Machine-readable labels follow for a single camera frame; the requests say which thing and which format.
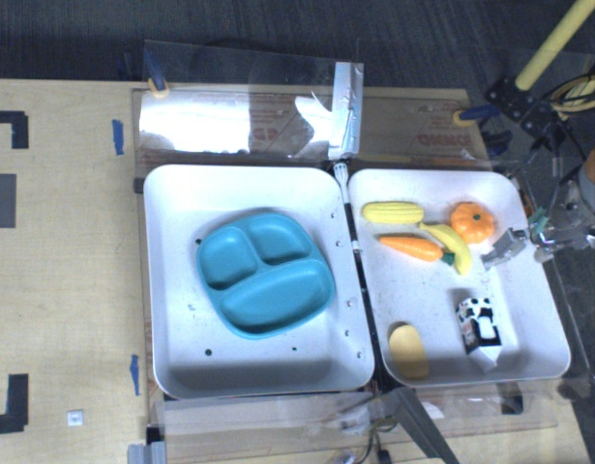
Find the yellow corn cob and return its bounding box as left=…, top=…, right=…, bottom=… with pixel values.
left=361, top=201, right=426, bottom=225

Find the blue divided plate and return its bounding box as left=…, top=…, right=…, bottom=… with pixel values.
left=194, top=212, right=337, bottom=341

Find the orange pumpkin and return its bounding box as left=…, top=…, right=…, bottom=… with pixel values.
left=449, top=201, right=496, bottom=246

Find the black and white milk carton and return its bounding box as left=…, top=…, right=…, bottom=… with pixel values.
left=454, top=296, right=502, bottom=374

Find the orange carrot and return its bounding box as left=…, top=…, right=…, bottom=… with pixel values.
left=377, top=234, right=457, bottom=267

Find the white plastic tray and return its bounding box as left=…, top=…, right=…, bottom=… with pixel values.
left=142, top=163, right=376, bottom=400
left=347, top=167, right=572, bottom=389

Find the yellow oval bread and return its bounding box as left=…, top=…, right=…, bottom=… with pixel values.
left=388, top=323, right=431, bottom=381

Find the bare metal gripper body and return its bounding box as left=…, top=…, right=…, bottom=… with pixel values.
left=524, top=224, right=595, bottom=264

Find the yellow banana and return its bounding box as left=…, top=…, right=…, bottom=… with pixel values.
left=419, top=221, right=473, bottom=277

